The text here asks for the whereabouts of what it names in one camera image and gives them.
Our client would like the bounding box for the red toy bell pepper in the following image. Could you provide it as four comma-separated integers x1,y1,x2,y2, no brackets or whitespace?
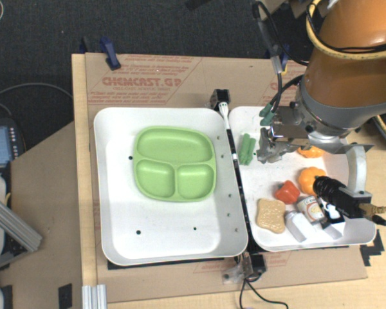
274,180,301,205

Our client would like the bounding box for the green bean bundle toy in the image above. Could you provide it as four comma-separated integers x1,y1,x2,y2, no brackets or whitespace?
237,133,257,167

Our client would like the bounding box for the thin black and white rod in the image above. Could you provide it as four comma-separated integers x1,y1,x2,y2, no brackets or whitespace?
217,103,255,254

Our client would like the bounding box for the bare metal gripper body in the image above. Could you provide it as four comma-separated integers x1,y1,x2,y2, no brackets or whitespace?
270,103,313,148

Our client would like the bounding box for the orange toy pumpkin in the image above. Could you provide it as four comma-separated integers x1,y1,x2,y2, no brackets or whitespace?
297,167,327,196
297,145,326,160

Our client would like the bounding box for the green divided plate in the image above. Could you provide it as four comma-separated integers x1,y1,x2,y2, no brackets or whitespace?
133,126,217,203

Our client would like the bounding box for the white plastic bottle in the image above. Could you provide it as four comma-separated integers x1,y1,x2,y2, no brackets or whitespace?
284,210,317,243

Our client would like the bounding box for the white plastic tray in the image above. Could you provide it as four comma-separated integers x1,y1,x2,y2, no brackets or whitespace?
93,107,249,267
227,106,377,252

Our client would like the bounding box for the brown cardboard board red print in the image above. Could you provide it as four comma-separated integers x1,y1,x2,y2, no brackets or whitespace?
84,52,369,304

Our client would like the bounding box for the tan toy bread slice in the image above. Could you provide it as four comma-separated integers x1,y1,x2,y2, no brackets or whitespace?
255,198,287,234

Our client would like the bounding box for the black block with thin wires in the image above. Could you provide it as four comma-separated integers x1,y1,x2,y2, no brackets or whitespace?
223,252,266,285
208,88,231,111

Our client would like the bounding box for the small white printed can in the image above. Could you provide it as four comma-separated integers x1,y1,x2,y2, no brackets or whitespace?
296,195,326,223

